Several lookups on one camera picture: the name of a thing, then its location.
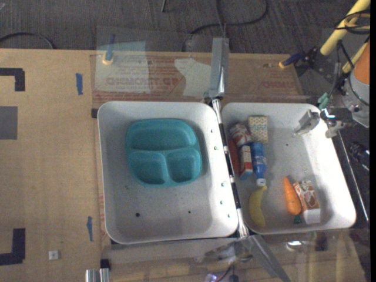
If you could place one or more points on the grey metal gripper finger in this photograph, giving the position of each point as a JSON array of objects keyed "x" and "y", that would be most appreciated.
[
  {"x": 308, "y": 122},
  {"x": 333, "y": 129}
]

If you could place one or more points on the blue bottle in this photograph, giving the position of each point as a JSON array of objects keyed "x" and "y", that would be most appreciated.
[{"x": 258, "y": 160}]

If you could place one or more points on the yellow banana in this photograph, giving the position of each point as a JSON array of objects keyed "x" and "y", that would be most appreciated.
[{"x": 256, "y": 208}]

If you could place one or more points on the small white square block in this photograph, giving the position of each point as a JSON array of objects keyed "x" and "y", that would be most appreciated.
[{"x": 53, "y": 255}]

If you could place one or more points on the teal divided plate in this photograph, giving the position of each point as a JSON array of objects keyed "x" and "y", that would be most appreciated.
[{"x": 161, "y": 151}]

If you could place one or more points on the white and brown carton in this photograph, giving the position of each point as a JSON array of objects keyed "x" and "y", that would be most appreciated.
[{"x": 308, "y": 200}]

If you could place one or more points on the white plastic tray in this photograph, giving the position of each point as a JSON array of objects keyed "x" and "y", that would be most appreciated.
[
  {"x": 164, "y": 213},
  {"x": 293, "y": 160}
]

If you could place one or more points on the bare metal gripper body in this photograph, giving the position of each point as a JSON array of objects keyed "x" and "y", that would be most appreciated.
[{"x": 340, "y": 114}]

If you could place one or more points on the beige and green carton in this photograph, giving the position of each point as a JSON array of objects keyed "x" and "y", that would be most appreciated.
[{"x": 258, "y": 128}]

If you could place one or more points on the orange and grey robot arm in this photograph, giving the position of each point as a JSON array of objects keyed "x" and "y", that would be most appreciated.
[{"x": 362, "y": 66}]

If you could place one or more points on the white and orange carton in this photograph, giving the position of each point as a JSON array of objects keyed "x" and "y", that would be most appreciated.
[{"x": 246, "y": 161}]

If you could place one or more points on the red and white packet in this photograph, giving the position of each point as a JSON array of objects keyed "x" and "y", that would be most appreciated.
[{"x": 239, "y": 134}]

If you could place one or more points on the orange carrot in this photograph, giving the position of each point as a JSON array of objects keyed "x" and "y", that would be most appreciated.
[{"x": 291, "y": 198}]

